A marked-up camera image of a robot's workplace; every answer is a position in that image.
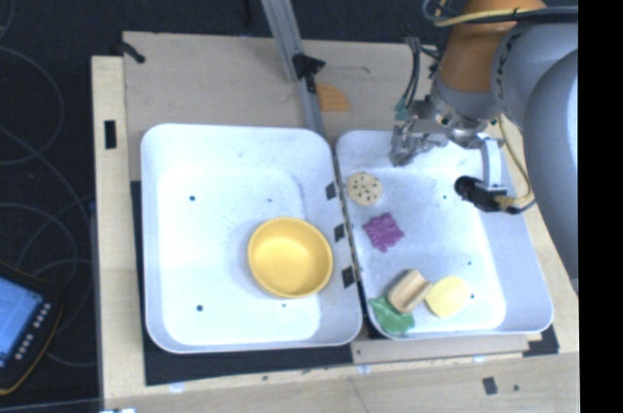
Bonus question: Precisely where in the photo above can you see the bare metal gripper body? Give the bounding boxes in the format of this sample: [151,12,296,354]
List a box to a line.
[407,101,490,151]

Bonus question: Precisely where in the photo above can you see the tan chocolate chip biscuit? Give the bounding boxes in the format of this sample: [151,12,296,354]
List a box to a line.
[346,170,385,207]

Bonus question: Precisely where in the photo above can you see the purple grapes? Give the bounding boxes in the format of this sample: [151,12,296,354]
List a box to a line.
[362,211,406,254]

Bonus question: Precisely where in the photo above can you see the orange half-round slice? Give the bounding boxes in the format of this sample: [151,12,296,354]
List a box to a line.
[314,82,352,113]

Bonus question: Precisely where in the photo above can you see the white plastic tray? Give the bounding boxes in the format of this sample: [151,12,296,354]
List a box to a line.
[334,129,556,342]
[139,123,364,356]

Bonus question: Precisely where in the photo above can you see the tan bread roll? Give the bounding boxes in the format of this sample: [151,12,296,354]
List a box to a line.
[386,268,433,315]

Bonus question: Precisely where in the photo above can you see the yellow bowl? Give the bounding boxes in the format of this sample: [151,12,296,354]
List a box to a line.
[246,215,336,300]

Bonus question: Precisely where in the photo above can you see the yellow cheese slice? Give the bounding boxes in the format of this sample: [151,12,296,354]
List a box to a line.
[423,275,473,319]

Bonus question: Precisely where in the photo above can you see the green lettuce leaf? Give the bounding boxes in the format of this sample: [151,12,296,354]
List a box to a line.
[367,294,417,338]

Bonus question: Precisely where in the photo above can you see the brown cardboard board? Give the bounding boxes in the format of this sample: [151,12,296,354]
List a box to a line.
[121,30,544,365]

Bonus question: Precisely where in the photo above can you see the black cylinder on white bracket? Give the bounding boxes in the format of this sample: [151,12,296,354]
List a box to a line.
[454,134,510,213]

